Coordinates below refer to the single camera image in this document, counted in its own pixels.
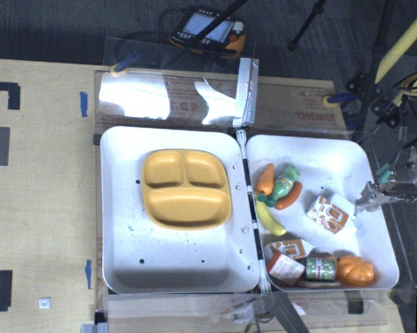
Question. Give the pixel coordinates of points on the orange pumpkin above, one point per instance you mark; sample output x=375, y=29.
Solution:
x=355, y=270

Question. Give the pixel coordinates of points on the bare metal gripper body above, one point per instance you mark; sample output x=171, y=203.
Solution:
x=402, y=191

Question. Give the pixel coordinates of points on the orange divided plate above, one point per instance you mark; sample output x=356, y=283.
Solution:
x=186, y=206

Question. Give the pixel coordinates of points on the yellow banana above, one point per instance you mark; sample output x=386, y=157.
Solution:
x=268, y=220

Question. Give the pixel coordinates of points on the small white square block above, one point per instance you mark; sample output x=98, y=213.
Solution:
x=44, y=303

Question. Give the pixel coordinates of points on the thin black and white rod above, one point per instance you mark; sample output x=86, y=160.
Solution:
x=249, y=188

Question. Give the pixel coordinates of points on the orange carrot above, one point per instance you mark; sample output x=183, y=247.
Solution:
x=266, y=182

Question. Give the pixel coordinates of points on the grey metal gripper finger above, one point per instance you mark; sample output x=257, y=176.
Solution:
x=365, y=203
x=370, y=188

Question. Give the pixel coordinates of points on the orange-red sausage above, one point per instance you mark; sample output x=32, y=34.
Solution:
x=291, y=197

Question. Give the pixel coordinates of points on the white plastic tray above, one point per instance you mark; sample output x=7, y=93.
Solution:
x=177, y=257
x=333, y=161

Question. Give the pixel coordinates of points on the white and orange carton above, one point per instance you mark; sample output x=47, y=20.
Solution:
x=289, y=248
x=286, y=269
x=330, y=214

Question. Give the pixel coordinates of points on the green plastic bottle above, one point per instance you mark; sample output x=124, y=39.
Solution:
x=283, y=188

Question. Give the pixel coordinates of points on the green and white can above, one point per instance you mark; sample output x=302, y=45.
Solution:
x=320, y=269

